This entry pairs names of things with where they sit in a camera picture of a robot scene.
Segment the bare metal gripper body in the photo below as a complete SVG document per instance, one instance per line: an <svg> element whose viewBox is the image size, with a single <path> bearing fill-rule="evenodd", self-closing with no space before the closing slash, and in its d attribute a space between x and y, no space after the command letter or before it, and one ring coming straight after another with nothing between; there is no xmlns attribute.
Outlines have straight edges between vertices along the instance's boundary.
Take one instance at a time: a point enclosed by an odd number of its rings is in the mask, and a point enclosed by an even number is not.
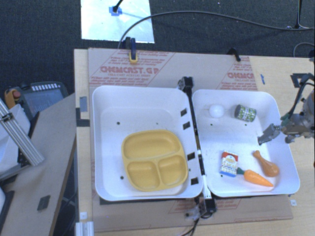
<svg viewBox="0 0 315 236"><path fill-rule="evenodd" d="M287 113L281 117L281 131L286 135L286 139L314 138L314 115L300 112L289 117Z"/></svg>

